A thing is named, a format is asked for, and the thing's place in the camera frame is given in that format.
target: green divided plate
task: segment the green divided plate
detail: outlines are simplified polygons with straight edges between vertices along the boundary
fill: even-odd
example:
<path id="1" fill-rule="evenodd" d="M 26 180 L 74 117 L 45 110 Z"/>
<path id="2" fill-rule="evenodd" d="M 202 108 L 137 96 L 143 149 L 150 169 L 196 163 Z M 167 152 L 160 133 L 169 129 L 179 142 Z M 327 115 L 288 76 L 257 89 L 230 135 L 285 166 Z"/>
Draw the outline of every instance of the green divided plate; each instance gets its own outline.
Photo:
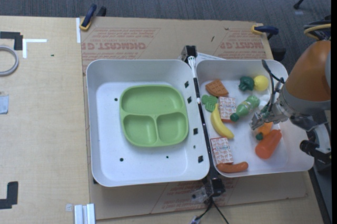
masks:
<path id="1" fill-rule="evenodd" d="M 169 85 L 139 85 L 120 97 L 125 137 L 139 147 L 159 147 L 182 142 L 189 131 L 185 101 Z"/>

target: table surface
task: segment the table surface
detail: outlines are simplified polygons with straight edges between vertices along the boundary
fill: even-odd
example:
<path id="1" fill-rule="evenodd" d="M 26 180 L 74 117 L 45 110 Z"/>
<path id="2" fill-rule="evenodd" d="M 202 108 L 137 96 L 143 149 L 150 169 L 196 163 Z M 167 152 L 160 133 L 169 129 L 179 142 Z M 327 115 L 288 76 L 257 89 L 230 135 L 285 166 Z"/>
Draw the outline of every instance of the table surface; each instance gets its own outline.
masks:
<path id="1" fill-rule="evenodd" d="M 9 112 L 0 115 L 0 199 L 18 181 L 18 204 L 0 210 L 3 223 L 73 223 L 68 204 L 90 203 L 81 45 L 75 18 L 2 16 L 0 31 L 28 39 L 27 58 L 0 77 Z M 1 62 L 10 61 L 7 57 Z M 229 223 L 323 223 L 307 172 L 303 198 L 222 207 Z M 189 223 L 193 210 L 100 220 L 99 223 Z M 215 208 L 202 223 L 223 223 Z"/>

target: yellow lemon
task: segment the yellow lemon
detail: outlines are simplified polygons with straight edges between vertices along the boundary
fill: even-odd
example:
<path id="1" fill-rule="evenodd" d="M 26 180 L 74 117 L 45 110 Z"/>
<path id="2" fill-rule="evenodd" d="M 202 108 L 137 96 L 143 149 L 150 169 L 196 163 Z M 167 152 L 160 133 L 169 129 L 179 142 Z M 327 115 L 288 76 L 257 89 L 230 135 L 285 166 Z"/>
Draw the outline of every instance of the yellow lemon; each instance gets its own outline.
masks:
<path id="1" fill-rule="evenodd" d="M 264 91 L 269 86 L 269 80 L 264 75 L 258 75 L 254 78 L 254 89 L 257 91 Z"/>

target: white ring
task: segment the white ring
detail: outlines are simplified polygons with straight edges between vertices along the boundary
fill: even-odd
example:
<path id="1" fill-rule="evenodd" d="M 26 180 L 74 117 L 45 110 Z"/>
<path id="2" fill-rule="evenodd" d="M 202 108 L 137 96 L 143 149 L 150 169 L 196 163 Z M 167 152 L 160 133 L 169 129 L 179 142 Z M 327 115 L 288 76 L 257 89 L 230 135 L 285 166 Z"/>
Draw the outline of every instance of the white ring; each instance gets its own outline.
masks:
<path id="1" fill-rule="evenodd" d="M 15 57 L 15 63 L 9 70 L 0 71 L 0 76 L 8 76 L 17 69 L 17 66 L 19 65 L 19 57 L 17 56 L 16 52 L 12 48 L 9 48 L 7 46 L 0 46 L 0 51 L 7 51 Z"/>

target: yellow banana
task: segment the yellow banana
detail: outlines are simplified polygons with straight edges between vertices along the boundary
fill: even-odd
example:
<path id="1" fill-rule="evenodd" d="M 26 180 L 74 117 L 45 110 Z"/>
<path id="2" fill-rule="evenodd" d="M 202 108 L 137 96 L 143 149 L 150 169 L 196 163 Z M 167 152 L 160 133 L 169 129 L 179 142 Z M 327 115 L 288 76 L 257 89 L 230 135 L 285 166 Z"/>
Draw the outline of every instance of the yellow banana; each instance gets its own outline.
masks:
<path id="1" fill-rule="evenodd" d="M 212 126 L 215 129 L 215 131 L 222 137 L 226 137 L 228 139 L 234 138 L 233 132 L 224 125 L 224 123 L 221 121 L 221 117 L 219 114 L 218 109 L 218 103 L 215 105 L 215 109 L 211 113 L 211 122 Z"/>

